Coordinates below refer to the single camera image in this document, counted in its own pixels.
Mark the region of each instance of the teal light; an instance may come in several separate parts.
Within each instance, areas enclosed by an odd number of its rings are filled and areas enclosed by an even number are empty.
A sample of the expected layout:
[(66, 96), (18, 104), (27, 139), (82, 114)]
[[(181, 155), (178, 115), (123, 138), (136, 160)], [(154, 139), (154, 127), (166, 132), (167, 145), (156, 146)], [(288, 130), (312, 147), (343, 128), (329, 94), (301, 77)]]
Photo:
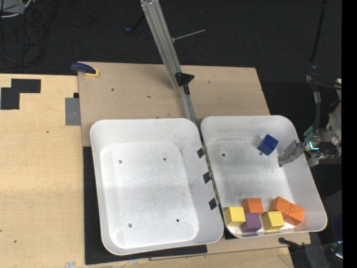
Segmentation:
[(320, 148), (314, 148), (311, 141), (310, 141), (310, 148), (311, 148), (312, 150), (319, 150), (319, 149), (320, 149)]

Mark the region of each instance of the blue cube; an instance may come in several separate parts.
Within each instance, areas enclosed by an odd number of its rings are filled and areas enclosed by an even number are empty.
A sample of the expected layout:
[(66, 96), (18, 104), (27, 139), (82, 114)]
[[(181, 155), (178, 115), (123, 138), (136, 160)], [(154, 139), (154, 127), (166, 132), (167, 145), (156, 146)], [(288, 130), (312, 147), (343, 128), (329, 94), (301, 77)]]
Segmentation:
[(269, 156), (269, 154), (273, 152), (275, 147), (278, 145), (278, 142), (279, 141), (276, 140), (274, 137), (267, 134), (262, 140), (262, 142), (260, 142), (258, 150)]

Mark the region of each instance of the purple cube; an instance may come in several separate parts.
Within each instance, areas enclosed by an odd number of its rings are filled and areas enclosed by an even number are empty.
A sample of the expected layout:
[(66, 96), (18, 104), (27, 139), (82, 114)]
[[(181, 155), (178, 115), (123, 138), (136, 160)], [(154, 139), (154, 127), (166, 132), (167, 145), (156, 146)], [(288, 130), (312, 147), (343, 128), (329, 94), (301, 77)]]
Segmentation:
[(240, 227), (243, 233), (257, 232), (262, 228), (259, 213), (245, 213), (245, 222)]

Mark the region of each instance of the orange cube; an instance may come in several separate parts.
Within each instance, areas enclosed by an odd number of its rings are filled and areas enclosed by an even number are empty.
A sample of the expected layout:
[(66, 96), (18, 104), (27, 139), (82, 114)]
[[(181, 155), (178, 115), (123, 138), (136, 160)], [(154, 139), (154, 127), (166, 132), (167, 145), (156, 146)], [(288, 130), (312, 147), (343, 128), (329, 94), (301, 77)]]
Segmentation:
[(269, 211), (278, 210), (283, 215), (283, 218), (286, 218), (289, 215), (291, 209), (291, 202), (283, 199), (282, 197), (277, 197), (270, 203)]
[(296, 226), (302, 222), (304, 212), (305, 210), (302, 207), (292, 203), (290, 206), (289, 215), (284, 217), (284, 221), (293, 226)]
[(242, 203), (242, 207), (245, 213), (264, 213), (263, 204), (261, 198), (248, 198)]

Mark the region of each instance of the yellow cube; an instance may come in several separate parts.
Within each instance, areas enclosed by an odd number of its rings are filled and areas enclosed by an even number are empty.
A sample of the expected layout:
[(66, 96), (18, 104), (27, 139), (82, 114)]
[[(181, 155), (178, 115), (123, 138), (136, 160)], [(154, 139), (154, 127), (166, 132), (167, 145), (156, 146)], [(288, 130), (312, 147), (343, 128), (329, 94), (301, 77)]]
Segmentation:
[(227, 207), (224, 210), (227, 226), (241, 226), (245, 222), (243, 207)]
[(266, 232), (277, 231), (285, 225), (281, 211), (265, 212), (262, 215), (262, 222)]

